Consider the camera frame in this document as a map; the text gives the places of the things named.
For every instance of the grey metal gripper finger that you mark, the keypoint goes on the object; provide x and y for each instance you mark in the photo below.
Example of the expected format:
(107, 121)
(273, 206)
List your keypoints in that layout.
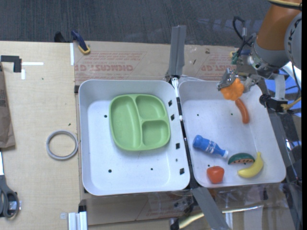
(226, 79)
(250, 84)

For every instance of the toy watermelon slice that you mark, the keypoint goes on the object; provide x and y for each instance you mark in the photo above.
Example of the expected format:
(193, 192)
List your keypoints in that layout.
(239, 158)

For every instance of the brown cardboard board, red print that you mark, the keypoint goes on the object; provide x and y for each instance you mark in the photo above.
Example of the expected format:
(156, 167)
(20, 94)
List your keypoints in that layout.
(144, 61)

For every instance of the red toy tomato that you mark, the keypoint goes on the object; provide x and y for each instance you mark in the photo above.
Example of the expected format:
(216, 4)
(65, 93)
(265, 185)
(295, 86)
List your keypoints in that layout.
(215, 175)

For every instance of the grey tape roll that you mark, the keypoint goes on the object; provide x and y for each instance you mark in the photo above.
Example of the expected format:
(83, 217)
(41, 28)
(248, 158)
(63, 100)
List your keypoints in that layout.
(49, 150)

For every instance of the orange toy sausage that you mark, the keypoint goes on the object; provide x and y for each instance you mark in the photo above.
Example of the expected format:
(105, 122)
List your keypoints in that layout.
(243, 111)

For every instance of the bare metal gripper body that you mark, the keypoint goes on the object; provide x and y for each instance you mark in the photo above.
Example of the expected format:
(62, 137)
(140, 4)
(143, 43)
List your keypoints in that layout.
(249, 68)

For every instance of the white plastic tray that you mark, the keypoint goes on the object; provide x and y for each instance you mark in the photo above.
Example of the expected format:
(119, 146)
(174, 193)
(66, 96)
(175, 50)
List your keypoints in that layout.
(216, 123)
(134, 171)

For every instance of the black cylinder on white bracket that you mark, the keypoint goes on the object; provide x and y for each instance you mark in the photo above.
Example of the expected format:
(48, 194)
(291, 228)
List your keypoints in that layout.
(272, 102)

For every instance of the brown paper bag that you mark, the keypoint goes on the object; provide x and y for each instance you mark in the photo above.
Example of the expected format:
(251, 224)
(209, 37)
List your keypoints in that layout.
(4, 118)

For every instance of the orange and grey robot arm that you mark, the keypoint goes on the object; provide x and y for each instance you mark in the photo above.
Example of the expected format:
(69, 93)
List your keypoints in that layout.
(275, 30)

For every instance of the orange toy bell pepper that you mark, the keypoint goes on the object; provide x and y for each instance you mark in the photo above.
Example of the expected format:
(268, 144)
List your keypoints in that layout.
(231, 91)

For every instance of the green divided plate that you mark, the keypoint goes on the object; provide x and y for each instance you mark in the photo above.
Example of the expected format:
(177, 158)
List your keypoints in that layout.
(124, 123)

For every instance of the yellow banana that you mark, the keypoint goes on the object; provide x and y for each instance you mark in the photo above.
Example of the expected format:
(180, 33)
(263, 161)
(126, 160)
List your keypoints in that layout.
(254, 170)

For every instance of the blue toy bottle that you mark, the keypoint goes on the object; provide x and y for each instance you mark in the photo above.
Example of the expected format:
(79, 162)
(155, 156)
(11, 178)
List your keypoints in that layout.
(206, 145)

